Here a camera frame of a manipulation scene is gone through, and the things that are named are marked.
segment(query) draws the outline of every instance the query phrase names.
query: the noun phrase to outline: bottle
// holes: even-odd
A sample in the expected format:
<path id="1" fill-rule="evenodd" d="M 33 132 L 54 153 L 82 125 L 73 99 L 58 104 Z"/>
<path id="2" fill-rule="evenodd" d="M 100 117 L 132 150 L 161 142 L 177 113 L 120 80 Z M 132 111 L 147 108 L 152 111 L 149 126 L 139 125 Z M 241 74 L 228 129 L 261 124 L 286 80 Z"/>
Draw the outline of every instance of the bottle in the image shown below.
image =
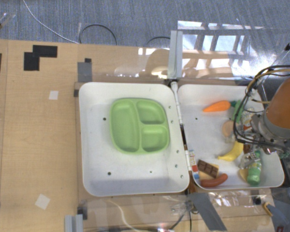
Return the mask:
<path id="1" fill-rule="evenodd" d="M 248 166 L 247 176 L 247 182 L 252 186 L 256 186 L 260 183 L 260 173 L 262 167 L 260 160 L 260 151 L 256 150 L 255 155 L 257 160 Z"/>

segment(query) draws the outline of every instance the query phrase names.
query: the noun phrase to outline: white paper square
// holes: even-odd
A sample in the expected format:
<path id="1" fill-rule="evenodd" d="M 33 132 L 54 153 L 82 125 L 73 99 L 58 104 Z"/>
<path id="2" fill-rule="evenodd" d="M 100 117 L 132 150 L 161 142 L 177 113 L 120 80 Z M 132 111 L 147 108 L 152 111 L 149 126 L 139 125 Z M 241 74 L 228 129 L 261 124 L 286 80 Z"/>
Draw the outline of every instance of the white paper square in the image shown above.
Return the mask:
<path id="1" fill-rule="evenodd" d="M 49 93 L 49 100 L 58 100 L 59 91 L 50 91 Z"/>
<path id="2" fill-rule="evenodd" d="M 47 198 L 45 195 L 40 194 L 40 196 L 38 197 L 37 201 L 35 202 L 35 205 L 37 207 L 40 207 L 43 210 L 46 210 L 48 204 L 50 202 L 50 199 Z"/>

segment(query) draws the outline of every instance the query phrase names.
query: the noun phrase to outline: white tray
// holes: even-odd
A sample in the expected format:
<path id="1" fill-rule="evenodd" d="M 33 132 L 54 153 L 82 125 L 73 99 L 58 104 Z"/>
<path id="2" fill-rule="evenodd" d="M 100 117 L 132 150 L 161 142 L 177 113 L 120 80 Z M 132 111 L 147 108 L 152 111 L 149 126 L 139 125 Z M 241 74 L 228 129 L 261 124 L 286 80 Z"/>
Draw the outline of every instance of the white tray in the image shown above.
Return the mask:
<path id="1" fill-rule="evenodd" d="M 163 106 L 170 129 L 165 150 L 131 155 L 114 147 L 109 112 L 112 103 L 121 98 L 152 99 Z M 187 188 L 189 174 L 171 89 L 160 84 L 87 83 L 79 91 L 79 102 L 83 183 L 90 194 L 171 193 Z"/>
<path id="2" fill-rule="evenodd" d="M 178 90 L 188 149 L 194 150 L 197 162 L 201 159 L 208 163 L 217 164 L 219 172 L 228 175 L 226 182 L 207 190 L 255 188 L 242 180 L 238 173 L 237 166 L 241 156 L 233 162 L 217 159 L 217 156 L 224 155 L 233 146 L 233 143 L 225 143 L 221 132 L 223 123 L 232 116 L 233 109 L 215 113 L 202 111 L 204 107 L 217 101 L 241 100 L 245 95 L 245 88 L 239 86 L 183 85 Z M 249 107 L 253 107 L 255 111 L 263 110 L 261 104 L 252 101 L 248 102 L 247 108 Z M 276 153 L 266 155 L 262 151 L 261 162 L 261 182 L 258 188 L 280 186 L 284 181 L 284 172 L 278 155 Z"/>

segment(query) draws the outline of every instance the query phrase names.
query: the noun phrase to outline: toy carrot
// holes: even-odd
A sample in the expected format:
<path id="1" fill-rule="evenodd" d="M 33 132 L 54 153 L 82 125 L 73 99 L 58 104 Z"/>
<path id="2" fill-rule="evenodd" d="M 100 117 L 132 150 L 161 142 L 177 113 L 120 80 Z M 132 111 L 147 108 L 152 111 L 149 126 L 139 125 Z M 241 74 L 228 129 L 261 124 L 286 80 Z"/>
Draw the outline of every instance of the toy carrot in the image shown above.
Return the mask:
<path id="1" fill-rule="evenodd" d="M 203 112 L 221 112 L 226 111 L 231 107 L 231 103 L 229 101 L 218 101 L 214 104 L 203 109 Z"/>

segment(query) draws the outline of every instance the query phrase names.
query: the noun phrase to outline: chocolate bar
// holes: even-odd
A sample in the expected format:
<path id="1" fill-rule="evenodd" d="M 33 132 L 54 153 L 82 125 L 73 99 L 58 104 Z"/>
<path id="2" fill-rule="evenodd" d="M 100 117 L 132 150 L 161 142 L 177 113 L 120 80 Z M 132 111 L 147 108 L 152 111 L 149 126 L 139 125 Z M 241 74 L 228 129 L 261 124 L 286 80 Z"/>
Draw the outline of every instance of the chocolate bar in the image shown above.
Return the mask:
<path id="1" fill-rule="evenodd" d="M 213 178 L 217 177 L 218 168 L 214 167 L 213 165 L 211 165 L 203 160 L 199 160 L 198 168 L 199 168 L 199 171 L 202 171 L 202 172 L 208 174 L 209 176 L 212 176 Z"/>

